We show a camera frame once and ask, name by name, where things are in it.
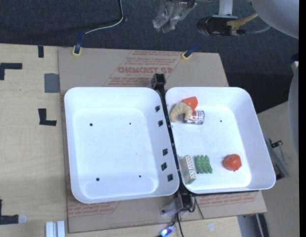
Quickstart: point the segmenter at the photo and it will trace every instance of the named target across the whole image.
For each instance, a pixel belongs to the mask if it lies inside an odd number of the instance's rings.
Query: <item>soda can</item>
[[[186,122],[188,124],[203,124],[204,111],[193,111],[192,116]]]

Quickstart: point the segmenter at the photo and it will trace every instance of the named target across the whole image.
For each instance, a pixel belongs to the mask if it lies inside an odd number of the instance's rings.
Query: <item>gray tape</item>
[[[59,93],[60,92],[60,78],[57,74],[44,74],[44,92],[45,93]]]

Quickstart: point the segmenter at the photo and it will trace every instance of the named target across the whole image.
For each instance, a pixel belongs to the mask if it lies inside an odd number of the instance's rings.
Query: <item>white cable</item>
[[[113,24],[113,25],[110,25],[110,26],[103,26],[103,27],[99,27],[99,28],[90,30],[90,31],[86,32],[85,35],[86,35],[86,34],[89,34],[89,33],[92,33],[92,32],[94,32],[94,31],[98,31],[98,30],[102,30],[102,29],[111,28],[111,27],[114,27],[114,26],[117,26],[118,24],[120,24],[120,23],[123,21],[123,19],[124,19],[123,11],[122,11],[122,3],[121,3],[121,0],[119,0],[119,5],[120,5],[120,10],[121,10],[121,19],[120,19],[117,23],[115,23],[115,24]]]
[[[251,34],[261,34],[263,32],[266,32],[267,30],[269,30],[271,28],[271,26],[266,26],[265,28],[261,29],[261,30],[257,30],[257,31],[248,31],[246,32],[246,35],[251,35]]]

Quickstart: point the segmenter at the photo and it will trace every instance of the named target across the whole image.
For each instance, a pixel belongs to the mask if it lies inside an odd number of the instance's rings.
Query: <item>yellow cable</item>
[[[237,30],[240,26],[245,25],[247,22],[253,20],[254,18],[258,17],[257,13],[254,13],[253,15],[250,15],[246,18],[241,18],[239,20],[232,20],[228,21],[227,25],[232,27],[232,30]]]

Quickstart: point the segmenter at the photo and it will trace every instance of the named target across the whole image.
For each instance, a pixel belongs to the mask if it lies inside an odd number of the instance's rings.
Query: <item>cardboard sheet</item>
[[[176,86],[229,86],[217,53],[194,53],[185,61],[180,52],[84,48],[80,57],[73,48],[58,48],[61,114],[65,157],[69,232],[87,232],[172,222],[159,208],[173,196],[83,204],[71,193],[64,113],[64,95],[73,87],[150,86],[155,73],[166,77],[165,89]],[[266,212],[260,191],[197,197],[194,213],[182,220],[200,220]]]

